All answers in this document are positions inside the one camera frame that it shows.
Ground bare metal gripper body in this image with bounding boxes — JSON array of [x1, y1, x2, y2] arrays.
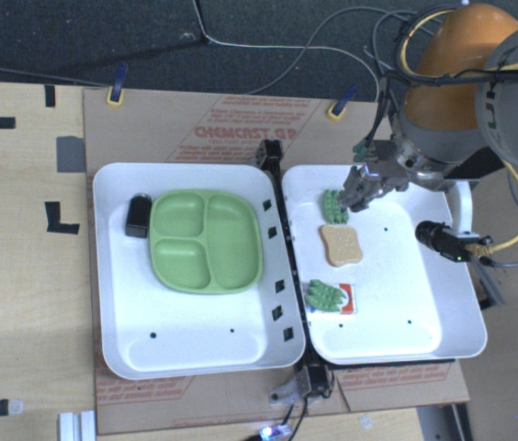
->
[[366, 139, 449, 193]]

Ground tan toy bread slice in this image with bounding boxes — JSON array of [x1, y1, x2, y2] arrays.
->
[[318, 223, 365, 268]]

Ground white plastic tray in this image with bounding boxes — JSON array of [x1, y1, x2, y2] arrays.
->
[[281, 164, 489, 367], [92, 162, 308, 381]]

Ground white red blue carton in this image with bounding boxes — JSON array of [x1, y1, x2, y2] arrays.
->
[[309, 283, 359, 317]]

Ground green toy pea pods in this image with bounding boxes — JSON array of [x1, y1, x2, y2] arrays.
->
[[304, 278, 348, 313]]

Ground green divided plate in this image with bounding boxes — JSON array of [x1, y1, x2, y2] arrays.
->
[[148, 188, 264, 295]]

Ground brown cardboard board, red print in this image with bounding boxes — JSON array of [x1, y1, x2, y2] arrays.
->
[[82, 87, 471, 435]]

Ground small black bottle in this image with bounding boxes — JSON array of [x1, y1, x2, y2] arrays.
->
[[124, 192, 153, 239]]

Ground black cylinder on white bracket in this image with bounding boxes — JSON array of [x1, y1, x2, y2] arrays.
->
[[414, 179, 494, 264]]

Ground black block with thin wires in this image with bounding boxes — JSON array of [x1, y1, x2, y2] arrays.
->
[[301, 363, 334, 398], [257, 139, 285, 172]]

